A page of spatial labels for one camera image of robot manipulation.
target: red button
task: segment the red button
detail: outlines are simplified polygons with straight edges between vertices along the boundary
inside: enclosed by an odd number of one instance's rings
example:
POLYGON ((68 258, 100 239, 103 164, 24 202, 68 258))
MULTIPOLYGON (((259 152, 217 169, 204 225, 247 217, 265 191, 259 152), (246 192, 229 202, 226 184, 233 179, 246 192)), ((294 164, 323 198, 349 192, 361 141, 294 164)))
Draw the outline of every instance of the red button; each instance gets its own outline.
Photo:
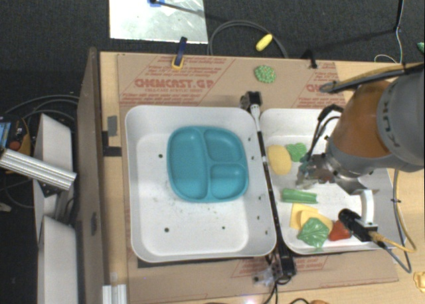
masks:
POLYGON ((21 148, 21 143, 19 141, 12 141, 9 144, 9 148, 12 149, 13 151, 17 151, 18 149, 21 148))

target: black carpet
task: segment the black carpet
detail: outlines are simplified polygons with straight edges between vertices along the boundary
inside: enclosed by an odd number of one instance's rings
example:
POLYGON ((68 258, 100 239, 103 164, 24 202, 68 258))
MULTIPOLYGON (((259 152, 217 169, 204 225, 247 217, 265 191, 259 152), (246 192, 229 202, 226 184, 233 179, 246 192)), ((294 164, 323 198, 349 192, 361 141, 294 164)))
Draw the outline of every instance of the black carpet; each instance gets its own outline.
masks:
MULTIPOLYGON (((399 59, 393 27, 398 0, 204 0, 209 34, 224 21, 246 19, 270 29, 292 58, 307 49, 318 59, 373 61, 377 54, 399 59)), ((403 60, 416 62, 424 41, 425 0, 405 0, 400 39, 403 60)), ((175 52, 176 44, 112 40, 108 0, 0 0, 0 114, 25 100, 49 94, 78 95, 90 46, 98 50, 175 52)), ((229 29, 214 53, 275 56, 270 46, 255 51, 258 33, 229 29)), ((188 45, 189 54, 206 46, 188 45)), ((8 184, 16 177, 8 177, 8 184)), ((31 190, 11 190, 21 202, 31 190)), ((10 204, 4 192, 0 201, 10 204)), ((30 210, 0 212, 0 303, 35 303, 37 247, 30 210)))

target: blue clip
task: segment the blue clip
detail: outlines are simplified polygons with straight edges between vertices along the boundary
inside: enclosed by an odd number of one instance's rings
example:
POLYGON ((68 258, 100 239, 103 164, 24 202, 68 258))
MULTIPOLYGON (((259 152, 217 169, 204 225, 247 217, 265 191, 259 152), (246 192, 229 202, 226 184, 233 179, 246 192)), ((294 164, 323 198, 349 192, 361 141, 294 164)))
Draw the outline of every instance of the blue clip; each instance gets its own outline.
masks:
POLYGON ((187 42, 186 37, 180 38, 179 49, 177 51, 177 55, 174 56, 173 62, 171 63, 171 67, 173 67, 174 69, 180 70, 183 67, 183 61, 185 60, 185 58, 183 57, 183 54, 185 53, 186 42, 187 42))
POLYGON ((147 2, 149 3, 149 5, 150 5, 152 8, 158 8, 158 7, 160 7, 160 6, 161 6, 161 4, 160 4, 160 3, 165 3, 165 0, 157 0, 155 3, 151 3, 151 0, 147 0, 147 2))

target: white tray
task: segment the white tray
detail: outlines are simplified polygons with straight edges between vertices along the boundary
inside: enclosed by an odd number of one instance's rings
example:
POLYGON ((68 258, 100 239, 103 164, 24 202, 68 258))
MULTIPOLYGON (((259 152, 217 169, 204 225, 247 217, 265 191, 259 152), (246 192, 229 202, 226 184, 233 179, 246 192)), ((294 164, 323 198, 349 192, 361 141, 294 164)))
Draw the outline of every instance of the white tray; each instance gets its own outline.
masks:
MULTIPOLYGON (((319 113, 320 110, 266 110, 260 118, 265 146, 268 147, 275 144, 285 146, 290 143, 301 142, 309 149, 319 113)), ((313 154, 324 152, 326 141, 323 138, 325 135, 331 135, 336 123, 337 121, 329 122, 327 130, 318 141, 313 154)), ((283 188, 296 188, 298 167, 299 163, 292 163, 291 171, 284 176, 276 175, 270 169, 276 206, 282 227, 282 236, 288 247, 298 254, 328 254, 379 248, 374 243, 362 243, 354 237, 336 242, 326 240, 322 249, 319 250, 298 240, 297 234, 299 231, 290 228, 292 204, 280 200, 280 191, 283 188)), ((371 176, 362 177, 361 180, 370 189, 379 189, 379 192, 374 195, 374 221, 379 225, 379 232, 394 241, 400 241, 392 211, 392 202, 390 201, 392 198, 392 186, 388 172, 385 169, 379 169, 371 176)), ((316 207, 319 209, 320 214, 333 221, 338 219, 338 213, 343 208, 349 208, 361 214, 360 196, 349 196, 336 184, 315 185, 312 189, 307 190, 307 192, 317 193, 318 201, 318 204, 309 204, 308 206, 316 207)))
POLYGON ((256 127, 238 108, 138 106, 126 116, 131 244, 147 262, 265 256, 276 244, 256 127), (180 199, 167 174, 167 142, 178 128, 217 126, 241 140, 249 185, 219 203, 180 199))

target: blue plate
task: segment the blue plate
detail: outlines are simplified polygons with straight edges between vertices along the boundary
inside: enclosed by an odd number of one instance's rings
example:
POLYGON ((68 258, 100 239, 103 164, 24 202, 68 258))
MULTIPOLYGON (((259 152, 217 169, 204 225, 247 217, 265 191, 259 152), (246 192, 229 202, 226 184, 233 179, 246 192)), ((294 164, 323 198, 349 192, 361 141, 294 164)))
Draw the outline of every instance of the blue plate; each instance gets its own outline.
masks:
POLYGON ((174 131, 167 147, 171 187, 191 202, 222 202, 243 195, 248 187, 245 150, 231 131, 190 126, 174 131))

